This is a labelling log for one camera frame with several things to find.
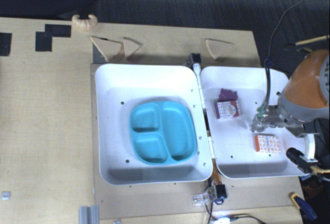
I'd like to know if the thin black and white rod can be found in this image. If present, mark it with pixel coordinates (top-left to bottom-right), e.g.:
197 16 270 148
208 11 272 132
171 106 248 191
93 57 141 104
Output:
193 63 220 183

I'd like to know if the white plastic tray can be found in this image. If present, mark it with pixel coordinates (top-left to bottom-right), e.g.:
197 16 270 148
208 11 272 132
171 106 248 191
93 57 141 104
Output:
94 63 214 186
200 65 310 179

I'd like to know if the pale wooden triangle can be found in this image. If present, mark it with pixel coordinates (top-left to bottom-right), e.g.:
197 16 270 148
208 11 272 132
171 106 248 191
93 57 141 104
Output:
122 37 143 61
89 36 123 62
205 38 234 60

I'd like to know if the beige toy croissant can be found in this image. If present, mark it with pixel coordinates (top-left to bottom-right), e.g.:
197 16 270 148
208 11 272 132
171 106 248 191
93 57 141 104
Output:
71 13 99 31

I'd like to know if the blue divided plate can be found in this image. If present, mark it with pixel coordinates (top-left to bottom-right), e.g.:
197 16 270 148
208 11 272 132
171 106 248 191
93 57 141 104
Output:
128 100 198 166

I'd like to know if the maroon and white carton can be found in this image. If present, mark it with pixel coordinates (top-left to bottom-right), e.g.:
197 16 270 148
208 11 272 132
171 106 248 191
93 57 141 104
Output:
214 100 242 119

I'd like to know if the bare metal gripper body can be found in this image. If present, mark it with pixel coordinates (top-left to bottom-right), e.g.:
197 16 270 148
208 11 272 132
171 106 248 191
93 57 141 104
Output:
267 105 305 137

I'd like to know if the black cylinder on white bracket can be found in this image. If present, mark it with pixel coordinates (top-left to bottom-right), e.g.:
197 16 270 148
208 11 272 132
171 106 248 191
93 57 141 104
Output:
285 133 321 174

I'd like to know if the orange and white carton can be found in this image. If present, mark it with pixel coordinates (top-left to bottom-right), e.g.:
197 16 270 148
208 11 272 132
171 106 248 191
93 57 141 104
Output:
254 134 283 154

